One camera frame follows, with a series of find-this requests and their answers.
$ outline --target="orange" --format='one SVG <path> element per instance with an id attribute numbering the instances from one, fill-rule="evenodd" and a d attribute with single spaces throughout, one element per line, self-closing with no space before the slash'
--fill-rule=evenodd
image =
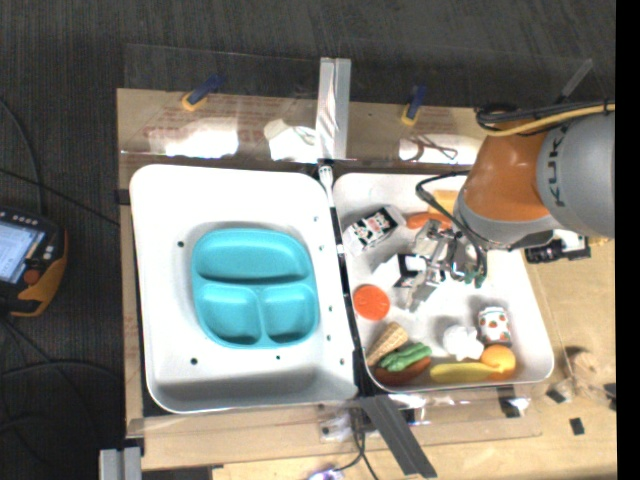
<path id="1" fill-rule="evenodd" d="M 495 372 L 489 375 L 493 380 L 506 380 L 516 369 L 516 356 L 505 345 L 489 345 L 480 356 L 480 362 L 493 368 L 502 367 L 502 373 Z"/>
<path id="2" fill-rule="evenodd" d="M 369 320 L 382 320 L 391 308 L 387 294 L 377 286 L 366 284 L 353 294 L 353 307 Z"/>

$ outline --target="white crumpled object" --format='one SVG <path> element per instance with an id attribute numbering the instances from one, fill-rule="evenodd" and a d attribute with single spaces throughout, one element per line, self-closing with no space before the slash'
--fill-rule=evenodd
<path id="1" fill-rule="evenodd" d="M 480 359 L 484 352 L 484 344 L 477 336 L 478 331 L 475 327 L 452 325 L 444 331 L 442 344 L 449 354 L 456 356 L 456 361 L 466 358 Z"/>

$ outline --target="blue clamp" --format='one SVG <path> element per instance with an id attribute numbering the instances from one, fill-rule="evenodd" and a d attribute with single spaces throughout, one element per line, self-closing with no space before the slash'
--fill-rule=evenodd
<path id="1" fill-rule="evenodd" d="M 205 102 L 207 94 L 220 88 L 225 81 L 224 76 L 211 75 L 207 80 L 182 98 L 182 106 L 193 112 Z"/>
<path id="2" fill-rule="evenodd" d="M 414 86 L 413 91 L 411 91 L 411 99 L 402 112 L 401 120 L 404 124 L 409 126 L 416 124 L 416 121 L 418 120 L 418 111 L 420 110 L 420 106 L 422 105 L 422 101 L 426 94 L 426 85 Z"/>

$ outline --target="black fabric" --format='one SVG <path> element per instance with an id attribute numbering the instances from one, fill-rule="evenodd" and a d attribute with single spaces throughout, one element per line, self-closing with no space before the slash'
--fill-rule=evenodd
<path id="1" fill-rule="evenodd" d="M 348 57 L 354 99 L 402 102 L 414 79 L 428 78 L 425 103 L 443 105 L 549 103 L 558 93 L 547 94 L 543 82 L 560 89 L 567 66 L 591 58 L 575 97 L 615 97 L 616 0 L 0 0 L 0 24 L 0 98 L 24 128 L 42 182 L 102 215 L 45 193 L 46 215 L 69 233 L 69 264 L 45 313 L 12 323 L 50 360 L 99 365 L 116 378 L 116 89 L 127 44 Z M 500 52 L 511 52 L 510 62 L 497 62 Z M 565 60 L 542 60 L 549 56 Z M 31 177 L 27 148 L 4 111 L 0 167 L 0 204 L 33 210 L 34 187 L 4 173 Z M 46 362 L 5 328 L 0 345 L 4 371 Z M 98 449 L 123 440 L 117 380 L 60 366 L 1 384 L 0 478 L 98 478 Z"/>

